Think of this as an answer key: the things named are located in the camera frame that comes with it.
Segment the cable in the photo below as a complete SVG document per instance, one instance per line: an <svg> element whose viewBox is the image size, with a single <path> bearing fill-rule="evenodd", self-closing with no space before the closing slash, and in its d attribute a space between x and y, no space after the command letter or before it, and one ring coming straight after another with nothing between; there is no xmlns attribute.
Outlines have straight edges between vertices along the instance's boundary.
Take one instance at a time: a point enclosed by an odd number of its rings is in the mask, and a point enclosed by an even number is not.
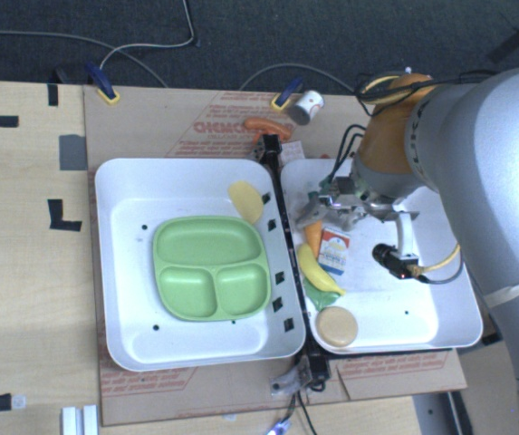
<svg viewBox="0 0 519 435"><path fill-rule="evenodd" d="M24 36L24 37L48 37L54 39L69 39L75 40L79 42L85 42L87 44L99 45L104 48L114 49L114 45L110 45L108 43L102 42L100 40L92 39L90 37L84 37L83 35L75 35L75 34L63 34L63 33L46 33L46 32L37 32L37 31L6 31L0 30L0 35L16 35L16 36ZM168 85L154 72L152 71L145 63L141 60L131 56L127 53L120 52L128 59L136 63L147 73L151 74L163 87L168 87Z"/></svg>
<svg viewBox="0 0 519 435"><path fill-rule="evenodd" d="M304 69L306 71L312 71L314 73L318 73L324 77L327 77L328 79L338 83L341 87L343 87L345 90L347 90L349 93L354 93L354 89L350 87L346 82L338 79L337 77L329 74L326 71L323 71L318 68L314 68L313 66L310 66L308 64L301 64L301 63L278 63L278 64L272 64L271 66L267 66L266 68L256 72L251 77L249 77L241 87L239 87L239 91L244 90L249 83L255 80L255 78L259 77L263 73L267 73L268 71L272 71L274 69L280 69L280 68L298 68L298 69Z"/></svg>
<svg viewBox="0 0 519 435"><path fill-rule="evenodd" d="M188 11L187 0L182 0L183 8L185 9L185 16L187 17L188 30L190 32L190 37L187 41L183 43L175 43L171 45L164 45L160 43L128 43L126 45L121 45L113 48L101 61L100 69L103 69L104 64L115 54L122 53L122 50L126 50L128 48L156 48L156 49L173 49L173 48L182 48L187 45L192 44L195 41L195 28L193 27L193 23L191 21L190 12Z"/></svg>
<svg viewBox="0 0 519 435"><path fill-rule="evenodd" d="M325 381L312 383L309 388L312 392L325 392Z"/></svg>
<svg viewBox="0 0 519 435"><path fill-rule="evenodd" d="M361 131L364 131L364 132L366 131L366 128L360 124L352 124L345 130L345 132L343 133L343 136L341 137L340 149L338 150L338 154L336 155L335 163L333 164L333 168L332 168L332 172L327 177L328 182L332 182L333 177L335 176L335 173L341 167L343 162L348 158L351 147L353 146L353 142L355 141L356 137L363 138L362 134L354 133L353 136L351 137L350 143L348 144L348 148L344 152L343 147L345 146L345 142L346 142L346 139L348 138L348 134L350 133L350 131L352 129L360 129Z"/></svg>
<svg viewBox="0 0 519 435"><path fill-rule="evenodd" d="M94 44L99 45L104 48L108 48L110 52L104 57L104 59L101 61L100 68L102 69L104 64L115 54L120 53L124 56L126 56L129 60L133 61L135 64L140 66L143 70L145 70L147 73L152 75L163 87L168 88L168 85L166 82L163 81L163 79L156 74L151 68L149 68L145 63L143 63L138 58L135 58L134 56L129 55L128 53L123 52L122 50L127 48L133 48L133 47L150 47L150 48L180 48L187 46L189 44L192 44L195 39L195 28L192 24L190 12L188 11L188 4L187 0L182 0L183 8L185 9L185 14L187 16L187 23L188 23L188 30L190 32L190 38L184 42L184 43L177 43L174 45L162 45L162 44L156 44L156 43L130 43L127 45L121 45L121 46L114 46L110 45L109 43L102 42L97 39L93 39L91 37L85 37L83 35L76 35L76 34L64 34L64 33L55 33L55 32L39 32L39 31L12 31L12 30L0 30L0 35L14 35L14 36L25 36L25 37L48 37L48 38L57 38L57 39L68 39L68 40L75 40L79 42L85 42L87 44Z"/></svg>
<svg viewBox="0 0 519 435"><path fill-rule="evenodd" d="M294 393L292 396L291 401L289 401L289 406L287 406L287 412L285 415L281 418L280 422L288 421L292 416L293 412L295 411L295 398L297 393Z"/></svg>
<svg viewBox="0 0 519 435"><path fill-rule="evenodd" d="M315 428L313 427L313 424L312 424L312 419L310 418L310 415L307 413L307 408L305 408L305 404L303 404L302 394L299 391L297 392L297 399L299 400L299 403L302 406L303 414L305 414L305 419L307 420L307 423L310 426L312 434L317 435L317 432L315 431Z"/></svg>
<svg viewBox="0 0 519 435"><path fill-rule="evenodd" d="M377 88L381 86L383 83L392 82L395 79L399 78L401 75L404 75L405 72L402 73L394 73L388 72L385 74L381 74L379 76L369 76L366 82L360 82L355 91L356 100L360 103L363 110L370 117L374 117L385 111L387 108L390 108L398 103L405 101L411 95L419 91L420 89L424 89L427 87L439 86L447 83L453 84L462 84L462 83L479 83L484 79L487 79L491 75L495 74L494 72L489 71L471 71L460 73L455 78L445 79L442 81L437 81L434 79L423 81L423 82L413 82L408 85L404 85L401 87L393 87L384 90L378 90ZM367 104L371 105L383 105L380 108L374 109L373 112L368 110Z"/></svg>
<svg viewBox="0 0 519 435"><path fill-rule="evenodd" d="M432 280L424 275L426 272L436 271L437 269L439 269L443 266L446 266L457 255L460 255L460 263L458 264L458 270L448 279ZM462 256L462 250L460 249L460 245L456 244L454 250L452 250L452 253L450 253L450 255L448 255L445 259L443 259L439 263L436 263L432 266L408 266L408 270L418 281L422 282L423 284L443 285L443 284L448 284L448 283L452 282L453 280L456 280L462 274L464 265L465 265L465 262L464 262L464 259Z"/></svg>

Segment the white container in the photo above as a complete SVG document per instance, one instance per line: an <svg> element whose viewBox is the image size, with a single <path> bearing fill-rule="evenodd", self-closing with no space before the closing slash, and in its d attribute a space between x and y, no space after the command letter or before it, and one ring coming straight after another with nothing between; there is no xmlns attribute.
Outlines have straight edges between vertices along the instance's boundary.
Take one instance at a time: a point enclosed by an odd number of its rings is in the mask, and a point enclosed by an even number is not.
<svg viewBox="0 0 519 435"><path fill-rule="evenodd" d="M227 189L238 180L270 197L255 228L267 254L272 297L262 312L234 322L177 319L157 291L154 233L172 218L237 217ZM152 371L283 358L301 349L303 316L265 168L248 159L113 159L100 166L95 185L106 340L118 365Z"/></svg>
<svg viewBox="0 0 519 435"><path fill-rule="evenodd" d="M296 247L304 242L304 235L294 221L307 204L308 193L319 190L319 182L331 172L333 162L333 159L298 159L284 167L282 186ZM351 161L346 160L337 175L349 175L350 167ZM419 188L398 209L419 211L412 229L413 249L421 265L433 265L447 257L456 240L437 193ZM322 348L335 354L405 352L465 347L479 340L482 318L465 268L456 280L444 285L399 280L371 255L378 243L398 244L394 222L381 223L367 217L356 223L350 237L346 270L343 275L332 275L348 293L334 305L354 315L358 335L346 347L328 345L315 327L318 311L306 297L310 328ZM447 279L459 266L457 258L427 276Z"/></svg>

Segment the toy sink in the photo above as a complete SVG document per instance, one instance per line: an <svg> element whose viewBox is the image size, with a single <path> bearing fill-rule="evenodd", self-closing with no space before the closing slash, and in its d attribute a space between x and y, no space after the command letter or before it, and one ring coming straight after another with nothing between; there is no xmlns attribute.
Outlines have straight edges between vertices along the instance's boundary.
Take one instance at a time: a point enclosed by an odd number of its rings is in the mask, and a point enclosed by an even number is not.
<svg viewBox="0 0 519 435"><path fill-rule="evenodd" d="M240 217L171 219L154 235L153 258L162 303L181 319L242 319L269 301L263 241Z"/></svg>
<svg viewBox="0 0 519 435"><path fill-rule="evenodd" d="M334 159L298 159L284 167L281 181L296 247L304 243L304 235L294 221L307 204L308 193L319 189L319 182L329 175L333 164ZM350 170L351 161L347 159L337 176L348 176ZM456 240L437 193L419 188L396 209L419 213L412 222L412 231L414 253L421 265L433 265L452 251ZM324 219L324 226L339 229L338 222ZM358 335L347 346L326 343L317 331L318 311L306 299L310 329L323 349L341 355L399 353L460 348L479 340L482 318L468 272L459 259L430 273L434 280L454 278L450 283L426 285L415 279L398 280L371 255L378 243L398 243L394 222L366 217L355 224L349 235L345 272L332 274L347 293L334 305L353 314Z"/></svg>
<svg viewBox="0 0 519 435"><path fill-rule="evenodd" d="M300 159L283 169L295 247L304 236L294 221L333 162ZM347 176L350 165L337 175ZM228 196L238 180L263 196L263 215L252 226ZM344 356L464 347L481 336L464 265L456 259L435 271L454 277L444 285L398 280L371 256L378 243L397 243L396 226L367 217L350 232L345 272L334 275L347 291L334 305L352 313L358 334L346 346L326 343L318 310L294 281L271 175L254 161L114 159L100 166L95 183L106 341L126 369L291 356L303 347L305 324L321 348ZM419 213L412 231L421 265L448 255L456 241L436 193L419 188L397 209Z"/></svg>
<svg viewBox="0 0 519 435"><path fill-rule="evenodd" d="M263 196L249 226L238 180ZM96 173L106 342L131 371L296 354L305 326L268 171L249 159L113 159Z"/></svg>

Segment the wooden table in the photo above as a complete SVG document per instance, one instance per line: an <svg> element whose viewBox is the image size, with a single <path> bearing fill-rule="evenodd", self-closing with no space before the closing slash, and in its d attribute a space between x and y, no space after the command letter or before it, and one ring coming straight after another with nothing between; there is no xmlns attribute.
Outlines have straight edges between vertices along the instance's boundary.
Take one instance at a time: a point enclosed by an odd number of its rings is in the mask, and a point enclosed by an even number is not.
<svg viewBox="0 0 519 435"><path fill-rule="evenodd" d="M26 407L0 412L0 433L59 433L61 408L100 405L88 177L60 170L59 137L84 136L81 86L61 85L59 106L45 84L0 82L0 394ZM63 219L80 232L51 230L48 199L63 199ZM261 434L284 411L101 428L117 433ZM419 434L411 397L309 408L320 435ZM290 434L307 434L301 411Z"/></svg>

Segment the toy banana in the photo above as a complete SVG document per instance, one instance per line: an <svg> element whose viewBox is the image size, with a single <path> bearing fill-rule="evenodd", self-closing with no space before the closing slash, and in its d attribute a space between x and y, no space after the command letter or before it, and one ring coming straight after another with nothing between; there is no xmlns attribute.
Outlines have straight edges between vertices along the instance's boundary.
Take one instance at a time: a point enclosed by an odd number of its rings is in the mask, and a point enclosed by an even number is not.
<svg viewBox="0 0 519 435"><path fill-rule="evenodd" d="M340 288L333 278L318 264L309 244L304 243L297 250L299 267L307 280L318 290L336 292L345 295L346 291Z"/></svg>

